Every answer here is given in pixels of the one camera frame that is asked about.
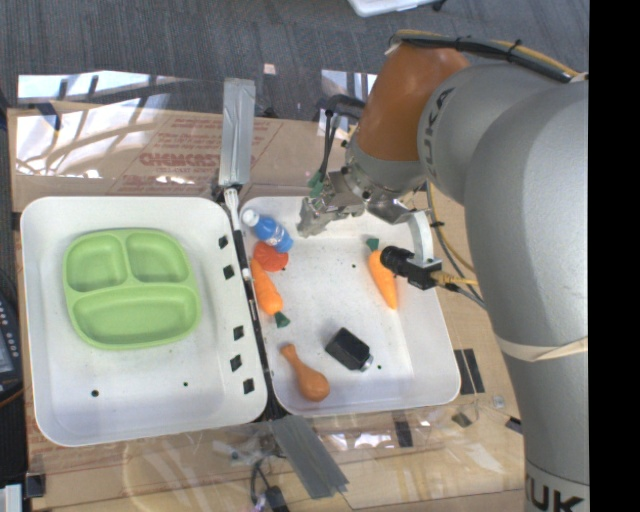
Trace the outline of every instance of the gray carpet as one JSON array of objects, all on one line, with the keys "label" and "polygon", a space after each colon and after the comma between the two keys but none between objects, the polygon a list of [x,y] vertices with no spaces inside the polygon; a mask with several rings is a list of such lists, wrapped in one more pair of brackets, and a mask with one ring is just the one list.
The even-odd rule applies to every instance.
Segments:
[{"label": "gray carpet", "polygon": [[[322,69],[377,73],[398,29],[522,43],[577,70],[589,64],[588,0],[447,0],[359,17],[347,0],[3,0],[0,88],[20,74],[110,69],[221,82],[256,81],[265,107],[312,119]],[[277,66],[275,77],[263,64]],[[212,90],[211,105],[221,90]],[[13,276],[7,142],[0,132],[0,287]]]}]

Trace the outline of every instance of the white strap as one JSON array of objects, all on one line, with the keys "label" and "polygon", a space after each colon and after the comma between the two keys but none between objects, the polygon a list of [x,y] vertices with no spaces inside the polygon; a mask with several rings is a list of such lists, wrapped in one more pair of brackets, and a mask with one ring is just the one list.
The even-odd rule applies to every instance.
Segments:
[{"label": "white strap", "polygon": [[567,357],[589,351],[588,336],[559,347],[521,345],[520,343],[504,340],[498,335],[496,335],[496,340],[505,354],[529,363],[545,361],[547,359],[557,359],[558,357]]}]

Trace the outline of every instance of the plastic sheet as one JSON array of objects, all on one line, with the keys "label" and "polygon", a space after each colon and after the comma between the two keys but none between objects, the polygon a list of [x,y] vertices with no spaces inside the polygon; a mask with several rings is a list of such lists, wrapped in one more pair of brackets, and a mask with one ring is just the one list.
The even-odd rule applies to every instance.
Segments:
[{"label": "plastic sheet", "polygon": [[[212,196],[222,84],[123,78],[100,72],[21,79],[17,108],[8,116],[14,211],[50,195]],[[343,91],[330,86],[332,81],[356,83],[342,78],[319,77],[328,88],[318,115],[334,92]],[[345,90],[352,94],[353,89]],[[257,114],[263,113],[268,103],[260,92],[256,104]],[[318,119],[257,115],[243,204],[253,197],[308,192],[307,181],[324,151]],[[344,150],[336,141],[329,165],[338,168],[343,162]],[[423,194],[411,200],[425,206]],[[436,202],[450,241],[468,256],[461,208],[440,195]],[[16,248],[20,266],[19,236]],[[461,393],[440,406],[307,418],[348,480],[346,492],[319,500],[310,498],[283,457],[269,422],[75,448],[50,442],[35,422],[23,341],[29,474],[46,480],[44,495],[33,499],[34,510],[80,512],[97,504],[104,511],[261,510],[267,482],[280,488],[292,511],[437,506],[445,499],[447,510],[456,510],[456,503],[464,510],[483,510],[491,495],[496,503],[507,500],[509,509],[521,509],[518,410],[488,318],[461,295],[438,290],[438,298],[463,376]],[[25,315],[21,321],[27,333]],[[456,501],[465,497],[476,501]]]}]

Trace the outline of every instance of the carrot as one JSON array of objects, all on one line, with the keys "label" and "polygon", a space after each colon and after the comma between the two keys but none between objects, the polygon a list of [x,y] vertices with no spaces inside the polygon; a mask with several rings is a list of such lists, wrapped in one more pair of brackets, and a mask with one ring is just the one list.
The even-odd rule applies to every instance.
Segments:
[{"label": "carrot", "polygon": [[269,274],[255,258],[251,260],[250,267],[253,274],[253,286],[256,290],[256,300],[260,309],[268,315],[274,315],[278,327],[289,325],[290,320],[282,313],[284,302]]},{"label": "carrot", "polygon": [[289,263],[289,253],[278,252],[275,247],[260,241],[253,249],[253,258],[267,272],[278,272]]},{"label": "carrot", "polygon": [[377,241],[374,242],[373,240],[374,239],[367,241],[367,245],[372,249],[371,254],[369,255],[369,271],[371,272],[373,280],[387,305],[391,309],[398,309],[396,280],[393,276],[393,272],[385,267],[380,261],[382,251],[377,248]]}]

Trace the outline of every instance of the hole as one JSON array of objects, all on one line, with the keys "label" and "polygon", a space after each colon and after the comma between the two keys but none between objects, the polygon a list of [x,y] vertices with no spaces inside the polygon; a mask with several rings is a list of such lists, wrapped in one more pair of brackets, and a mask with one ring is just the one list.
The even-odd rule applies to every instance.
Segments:
[{"label": "hole", "polygon": [[230,359],[229,362],[231,363],[232,372],[235,372],[238,368],[242,366],[242,358],[240,357],[240,354],[238,354],[233,359]]},{"label": "hole", "polygon": [[222,271],[224,272],[225,279],[231,279],[235,274],[231,265],[227,265],[222,269]]},{"label": "hole", "polygon": [[253,384],[253,379],[247,379],[245,380],[242,385],[244,386],[244,394],[248,395],[249,393],[251,393],[256,387]]},{"label": "hole", "polygon": [[244,336],[244,327],[239,325],[233,329],[233,341],[239,340]]}]

